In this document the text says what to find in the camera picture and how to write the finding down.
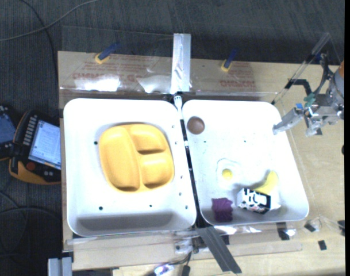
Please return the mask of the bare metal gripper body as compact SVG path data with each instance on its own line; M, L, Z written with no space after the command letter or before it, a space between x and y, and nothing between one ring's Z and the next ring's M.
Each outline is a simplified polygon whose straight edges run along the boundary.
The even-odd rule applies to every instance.
M339 94L310 93L303 100L307 125L334 125L344 120L344 98Z

